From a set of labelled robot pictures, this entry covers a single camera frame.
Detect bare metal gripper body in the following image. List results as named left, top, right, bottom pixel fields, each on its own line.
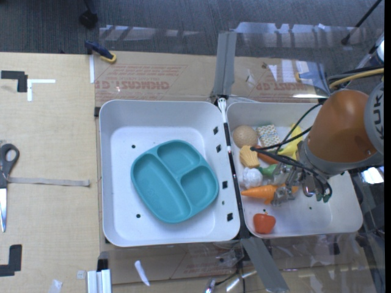
left=272, top=162, right=307, bottom=194

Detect large orange carrot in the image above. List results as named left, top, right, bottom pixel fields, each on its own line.
left=240, top=184, right=299, bottom=205

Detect green toy vegetable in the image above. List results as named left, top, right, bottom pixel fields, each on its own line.
left=258, top=163, right=279, bottom=178

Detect small orange carrot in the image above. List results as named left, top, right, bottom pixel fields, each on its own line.
left=254, top=145, right=280, bottom=165

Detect yellow banana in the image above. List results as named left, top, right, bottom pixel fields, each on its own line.
left=277, top=123, right=304, bottom=161

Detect white plastic tray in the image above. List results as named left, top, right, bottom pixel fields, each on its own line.
left=225, top=101, right=364, bottom=239
left=98, top=99, right=241, bottom=248

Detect white cauliflower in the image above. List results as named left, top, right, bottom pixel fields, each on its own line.
left=242, top=167, right=264, bottom=190

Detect patterned pale packet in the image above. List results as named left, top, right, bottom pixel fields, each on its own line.
left=255, top=124, right=282, bottom=148

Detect blue divided plate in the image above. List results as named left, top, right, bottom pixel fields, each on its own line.
left=130, top=139, right=220, bottom=225

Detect brown cardboard board red print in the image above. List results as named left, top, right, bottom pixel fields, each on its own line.
left=93, top=51, right=369, bottom=286

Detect grey handled scissors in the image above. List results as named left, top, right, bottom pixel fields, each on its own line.
left=0, top=143, right=21, bottom=233

